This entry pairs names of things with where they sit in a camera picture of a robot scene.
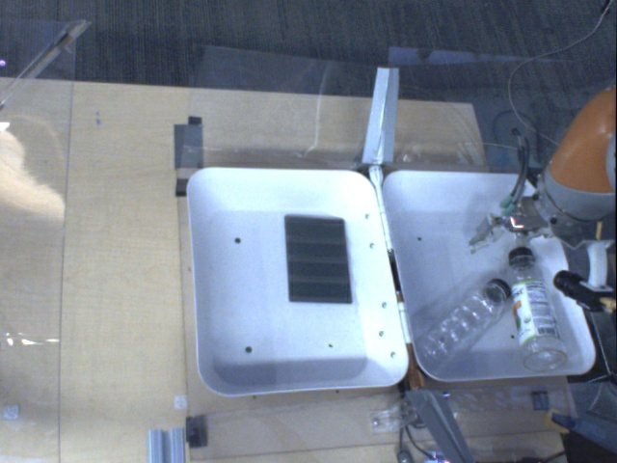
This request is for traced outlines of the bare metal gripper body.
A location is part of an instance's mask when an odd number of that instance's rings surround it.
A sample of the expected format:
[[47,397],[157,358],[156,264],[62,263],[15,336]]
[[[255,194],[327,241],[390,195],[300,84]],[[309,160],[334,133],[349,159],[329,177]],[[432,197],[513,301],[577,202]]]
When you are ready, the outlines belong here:
[[554,237],[569,248],[578,248],[585,240],[586,222],[562,211],[548,197],[525,196],[508,209],[510,212],[501,217],[501,223],[523,239]]

